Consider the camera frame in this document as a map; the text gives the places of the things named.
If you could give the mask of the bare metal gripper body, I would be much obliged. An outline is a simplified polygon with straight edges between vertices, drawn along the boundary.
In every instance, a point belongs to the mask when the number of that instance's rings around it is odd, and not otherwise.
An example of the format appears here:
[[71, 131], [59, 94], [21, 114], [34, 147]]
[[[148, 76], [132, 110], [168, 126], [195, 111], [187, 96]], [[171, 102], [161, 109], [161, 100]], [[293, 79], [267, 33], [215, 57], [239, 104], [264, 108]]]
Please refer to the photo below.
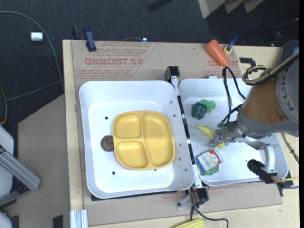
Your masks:
[[217, 129], [223, 130], [222, 144], [225, 146], [230, 143], [245, 143], [254, 149], [263, 147], [262, 136], [258, 136], [250, 132], [241, 121], [232, 121], [224, 123], [223, 121], [217, 125]]

